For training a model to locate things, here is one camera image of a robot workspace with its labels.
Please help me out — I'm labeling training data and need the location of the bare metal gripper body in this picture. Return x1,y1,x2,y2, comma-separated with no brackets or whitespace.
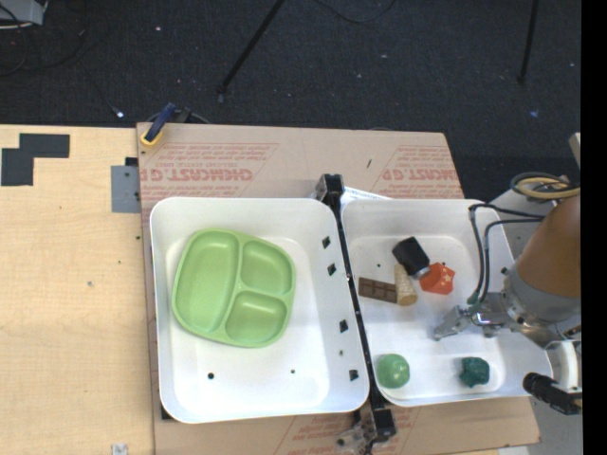
467,290,580,350

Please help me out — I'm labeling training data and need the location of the white plastic tray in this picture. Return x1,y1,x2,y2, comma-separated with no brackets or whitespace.
340,198,555,409
149,196,372,425

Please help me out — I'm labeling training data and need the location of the dark green broccoli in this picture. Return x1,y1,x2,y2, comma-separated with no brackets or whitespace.
457,355,491,390

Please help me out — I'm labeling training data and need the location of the red carton with yellow star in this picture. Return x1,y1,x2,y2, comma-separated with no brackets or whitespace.
418,262,457,297

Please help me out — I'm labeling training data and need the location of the beige cork cylinder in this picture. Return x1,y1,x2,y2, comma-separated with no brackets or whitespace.
394,263,419,308

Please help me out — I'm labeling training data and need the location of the green apple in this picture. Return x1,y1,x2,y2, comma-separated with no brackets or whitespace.
375,353,412,391

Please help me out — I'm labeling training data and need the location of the black bottle with silver cap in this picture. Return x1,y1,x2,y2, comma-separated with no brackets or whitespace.
391,235,432,280

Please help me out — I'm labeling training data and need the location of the brown chocolate bar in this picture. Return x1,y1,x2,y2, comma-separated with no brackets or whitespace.
357,276,399,304

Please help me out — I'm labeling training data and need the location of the thin black rod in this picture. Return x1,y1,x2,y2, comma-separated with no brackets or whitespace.
330,191,386,414

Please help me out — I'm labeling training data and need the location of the brown cardboard board, red print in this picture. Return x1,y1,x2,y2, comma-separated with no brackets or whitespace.
136,121,543,455

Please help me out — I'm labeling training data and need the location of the green divided plate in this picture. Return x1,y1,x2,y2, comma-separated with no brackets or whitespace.
171,227,298,350

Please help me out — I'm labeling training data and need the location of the black cylinder on white bracket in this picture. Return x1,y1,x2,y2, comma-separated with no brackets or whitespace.
522,338,582,416

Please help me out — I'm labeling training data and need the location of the black block with thin wires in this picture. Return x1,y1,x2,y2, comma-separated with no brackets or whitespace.
368,408,397,444
315,173,346,204

